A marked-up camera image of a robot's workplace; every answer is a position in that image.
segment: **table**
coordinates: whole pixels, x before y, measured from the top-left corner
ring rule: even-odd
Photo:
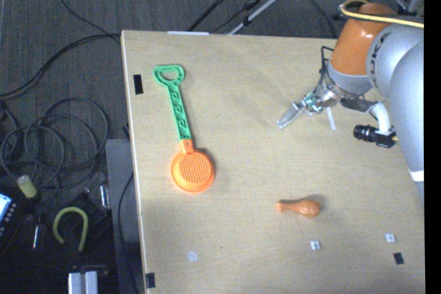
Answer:
[[[340,105],[335,130],[326,113],[276,127],[315,87],[322,45],[335,41],[123,31],[146,293],[425,293],[424,209],[400,147],[355,139],[375,121]],[[215,166],[203,193],[171,177],[178,135],[152,73],[169,64]],[[306,197],[319,216],[276,210]]]

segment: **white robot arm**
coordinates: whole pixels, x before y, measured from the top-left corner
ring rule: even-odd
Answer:
[[[379,128],[358,125],[354,136],[382,147],[393,146],[398,137],[424,204],[424,29],[406,21],[369,21],[376,15],[388,19],[394,12],[380,4],[361,4],[358,13],[370,16],[348,20],[331,58],[323,64],[317,86],[301,102],[292,103],[277,126],[283,129],[303,111],[321,113],[338,103],[370,110]],[[361,99],[371,88],[389,99],[393,127],[382,103]]]

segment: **green handle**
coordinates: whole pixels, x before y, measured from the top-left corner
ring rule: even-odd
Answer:
[[[168,79],[163,74],[173,73],[176,78]],[[176,128],[180,140],[190,140],[192,138],[188,127],[187,117],[185,116],[184,104],[182,103],[181,94],[179,93],[179,84],[184,79],[184,69],[180,65],[159,65],[153,69],[153,75],[156,81],[166,86]]]

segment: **device screen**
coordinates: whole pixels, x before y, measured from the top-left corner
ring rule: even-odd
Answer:
[[[5,212],[8,209],[11,201],[12,201],[12,198],[0,193],[0,223],[3,220],[3,216],[5,215]]]

